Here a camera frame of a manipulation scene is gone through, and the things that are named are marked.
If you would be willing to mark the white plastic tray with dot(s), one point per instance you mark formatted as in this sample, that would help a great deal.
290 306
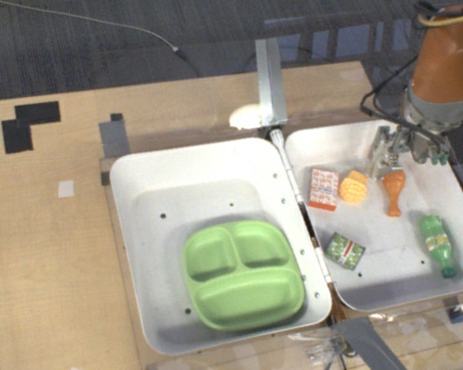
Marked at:
154 245
394 266

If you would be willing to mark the green divided plate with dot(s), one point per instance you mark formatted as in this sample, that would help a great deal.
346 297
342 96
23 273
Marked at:
245 296

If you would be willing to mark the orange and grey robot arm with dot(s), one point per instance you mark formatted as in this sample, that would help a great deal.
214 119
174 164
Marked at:
440 65

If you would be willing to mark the orange and white carton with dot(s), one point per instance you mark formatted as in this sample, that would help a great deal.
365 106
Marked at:
322 191

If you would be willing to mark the yellow toy corn piece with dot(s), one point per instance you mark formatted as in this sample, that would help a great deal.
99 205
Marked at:
354 187

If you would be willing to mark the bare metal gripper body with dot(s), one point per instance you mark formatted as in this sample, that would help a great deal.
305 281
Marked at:
418 144

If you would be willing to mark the green plastic bottle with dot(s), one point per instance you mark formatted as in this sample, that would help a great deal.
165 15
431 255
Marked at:
436 240

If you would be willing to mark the green and white packet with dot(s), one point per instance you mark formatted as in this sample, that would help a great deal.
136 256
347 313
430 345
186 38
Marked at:
344 250

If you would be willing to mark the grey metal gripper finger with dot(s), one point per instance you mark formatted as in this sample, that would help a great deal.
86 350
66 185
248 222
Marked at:
393 157
378 148

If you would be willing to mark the orange toy chicken drumstick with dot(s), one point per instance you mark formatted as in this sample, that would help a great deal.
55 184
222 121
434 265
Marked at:
394 190

